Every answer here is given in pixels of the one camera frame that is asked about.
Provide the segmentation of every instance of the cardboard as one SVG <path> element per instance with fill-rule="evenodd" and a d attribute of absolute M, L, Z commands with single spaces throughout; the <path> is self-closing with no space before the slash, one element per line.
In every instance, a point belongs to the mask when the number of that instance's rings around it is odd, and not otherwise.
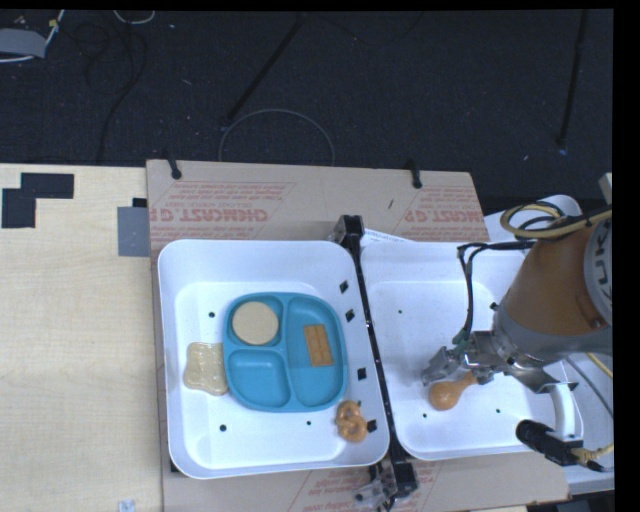
<path fill-rule="evenodd" d="M 166 511 L 361 511 L 355 489 L 367 468 L 294 471 L 194 480 L 171 470 L 166 432 L 157 257 L 181 238 L 326 240 L 341 215 L 366 228 L 417 241 L 486 241 L 484 217 L 467 173 L 178 161 L 147 162 L 162 479 Z M 454 461 L 412 461 L 420 486 L 394 510 L 447 512 L 562 501 L 562 469 L 535 453 Z"/>

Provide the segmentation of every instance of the white container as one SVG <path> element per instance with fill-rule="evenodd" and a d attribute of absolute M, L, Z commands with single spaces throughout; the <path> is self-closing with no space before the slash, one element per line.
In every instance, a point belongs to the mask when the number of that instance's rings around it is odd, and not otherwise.
<path fill-rule="evenodd" d="M 389 430 L 355 266 L 345 249 L 325 241 L 179 240 L 160 253 L 158 272 L 169 451 L 181 472 L 210 479 L 366 466 L 384 457 Z M 212 396 L 184 385 L 189 344 L 222 342 L 229 305 L 258 292 L 303 293 L 334 308 L 348 363 L 338 403 L 310 412 L 257 411 L 231 392 Z M 348 399 L 361 401 L 362 416 L 377 427 L 359 443 L 341 438 L 335 424 L 339 403 Z"/>
<path fill-rule="evenodd" d="M 553 428 L 548 394 L 536 395 L 515 378 L 499 374 L 486 385 L 469 386 L 453 409 L 438 411 L 422 384 L 422 370 L 440 347 L 453 347 L 452 339 L 465 322 L 467 289 L 458 245 L 379 242 L 363 250 L 362 268 L 398 441 L 423 460 L 529 451 L 517 439 L 516 426 L 533 419 Z M 523 259 L 520 251 L 491 250 L 474 258 L 474 330 L 490 329 L 489 306 L 500 302 Z M 546 370 L 566 380 L 560 363 Z M 464 373 L 460 369 L 450 380 Z"/>

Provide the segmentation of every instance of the round beige object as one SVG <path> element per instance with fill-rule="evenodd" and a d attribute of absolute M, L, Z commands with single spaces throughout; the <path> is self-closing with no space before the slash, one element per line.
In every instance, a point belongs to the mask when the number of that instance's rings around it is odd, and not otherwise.
<path fill-rule="evenodd" d="M 278 316 L 263 302 L 242 304 L 231 319 L 233 332 L 249 345 L 269 343 L 278 332 Z"/>

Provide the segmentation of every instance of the blue divided tray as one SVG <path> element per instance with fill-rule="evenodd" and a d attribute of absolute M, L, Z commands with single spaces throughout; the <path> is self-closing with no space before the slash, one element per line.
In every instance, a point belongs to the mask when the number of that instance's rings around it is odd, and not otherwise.
<path fill-rule="evenodd" d="M 278 317 L 276 335 L 264 345 L 249 345 L 233 331 L 235 311 L 247 302 L 269 306 Z M 333 364 L 312 366 L 305 325 L 322 324 Z M 245 406 L 263 411 L 326 409 L 344 394 L 347 357 L 340 319 L 325 301 L 300 293 L 254 293 L 230 305 L 224 321 L 224 364 L 229 389 Z"/>

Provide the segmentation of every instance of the light wood surface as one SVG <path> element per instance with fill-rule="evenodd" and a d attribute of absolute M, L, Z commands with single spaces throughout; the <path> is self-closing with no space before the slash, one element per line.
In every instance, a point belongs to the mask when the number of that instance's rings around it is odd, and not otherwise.
<path fill-rule="evenodd" d="M 0 509 L 162 509 L 149 258 L 118 256 L 117 208 L 144 168 L 2 165 L 75 174 L 36 228 L 0 229 Z"/>

